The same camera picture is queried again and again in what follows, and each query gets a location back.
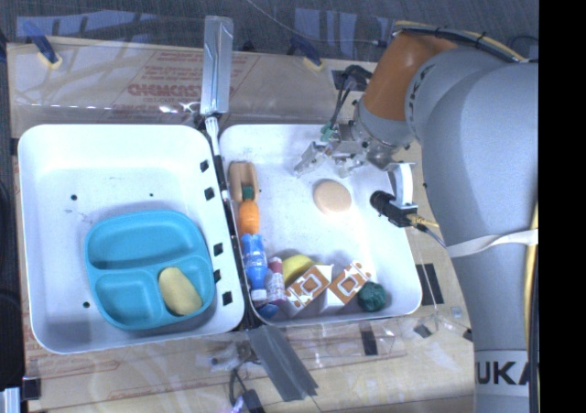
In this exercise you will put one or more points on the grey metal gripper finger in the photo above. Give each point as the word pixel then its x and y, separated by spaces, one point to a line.
pixel 312 158
pixel 348 165

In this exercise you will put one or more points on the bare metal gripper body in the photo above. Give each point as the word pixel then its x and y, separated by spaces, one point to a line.
pixel 356 143

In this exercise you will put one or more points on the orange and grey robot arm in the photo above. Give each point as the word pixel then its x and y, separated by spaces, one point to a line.
pixel 476 164

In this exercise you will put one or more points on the tan round biscuit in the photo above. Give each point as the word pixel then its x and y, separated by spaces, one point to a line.
pixel 332 196

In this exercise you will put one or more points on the white plastic tray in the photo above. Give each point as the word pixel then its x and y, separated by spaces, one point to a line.
pixel 114 164
pixel 293 228

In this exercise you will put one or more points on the orange carrot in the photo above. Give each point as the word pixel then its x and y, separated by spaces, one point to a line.
pixel 249 216

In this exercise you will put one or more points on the yellow rounded toy food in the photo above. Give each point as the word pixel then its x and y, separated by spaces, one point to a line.
pixel 296 264

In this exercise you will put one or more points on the blue bottle with white cap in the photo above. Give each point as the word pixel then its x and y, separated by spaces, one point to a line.
pixel 253 255

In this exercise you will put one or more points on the orange and white carton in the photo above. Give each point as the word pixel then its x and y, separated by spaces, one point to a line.
pixel 350 283
pixel 307 285

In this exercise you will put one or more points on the red and white small bottle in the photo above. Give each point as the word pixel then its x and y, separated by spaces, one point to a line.
pixel 276 285

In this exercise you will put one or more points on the green broccoli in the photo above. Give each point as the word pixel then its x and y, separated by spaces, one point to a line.
pixel 372 297

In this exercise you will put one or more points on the small blue rounded object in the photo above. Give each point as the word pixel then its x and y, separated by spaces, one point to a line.
pixel 269 310

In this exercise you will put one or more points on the yellow oval toy potato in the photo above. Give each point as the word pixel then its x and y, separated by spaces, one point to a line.
pixel 179 292

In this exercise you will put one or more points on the blue divided plate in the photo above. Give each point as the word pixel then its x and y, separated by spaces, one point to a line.
pixel 133 246

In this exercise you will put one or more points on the brown cardboard board red print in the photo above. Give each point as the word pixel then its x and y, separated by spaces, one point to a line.
pixel 151 379

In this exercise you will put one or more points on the black cylinder on white bracket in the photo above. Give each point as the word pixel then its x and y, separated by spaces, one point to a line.
pixel 393 209

